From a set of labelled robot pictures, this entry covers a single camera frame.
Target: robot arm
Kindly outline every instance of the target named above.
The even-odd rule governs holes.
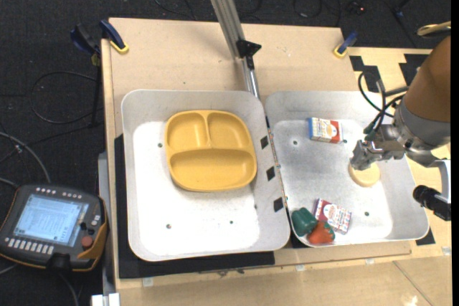
[[[375,161],[401,159],[405,154],[424,167],[438,167],[442,193],[418,186],[413,196],[445,220],[451,217],[450,161],[435,157],[431,151],[451,140],[450,50],[451,36],[448,36],[422,64],[396,106],[392,123],[366,132],[369,134],[357,142],[351,158],[352,168],[359,171]]]

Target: toy fruit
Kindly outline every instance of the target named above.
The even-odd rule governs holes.
[[[317,225],[317,219],[306,208],[300,208],[292,213],[293,228],[298,236],[310,233]]]
[[[308,235],[308,241],[311,244],[327,244],[334,239],[335,232],[331,226],[324,221],[319,221],[315,229]]]

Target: yellow plate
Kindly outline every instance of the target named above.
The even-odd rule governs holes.
[[[166,157],[174,183],[191,191],[242,188],[257,173],[245,123],[225,111],[193,110],[169,118]]]

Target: round yellow object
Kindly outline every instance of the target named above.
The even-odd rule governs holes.
[[[372,163],[369,168],[363,171],[354,170],[354,168],[349,164],[349,175],[351,175],[352,180],[354,180],[358,185],[363,186],[364,188],[369,188],[378,182],[381,177],[381,172],[375,163]]]

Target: black floor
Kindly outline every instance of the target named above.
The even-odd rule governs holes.
[[[101,103],[99,124],[88,126],[97,69],[71,42],[70,31],[81,22],[98,39],[99,20],[110,16],[216,21],[210,0],[157,2],[162,7],[155,0],[0,0],[0,179],[16,185],[45,181],[40,165],[24,148],[27,144],[54,183],[96,191],[98,155],[104,150]],[[341,27],[344,36],[356,31],[355,46],[363,47],[430,49],[440,40],[419,37],[416,30],[451,20],[451,0],[236,3],[243,22]],[[10,185],[0,182],[0,220],[13,194]],[[72,294],[59,277],[24,266],[1,274],[10,265],[0,259],[0,305],[72,304]],[[102,292],[100,269],[70,281],[81,305]]]

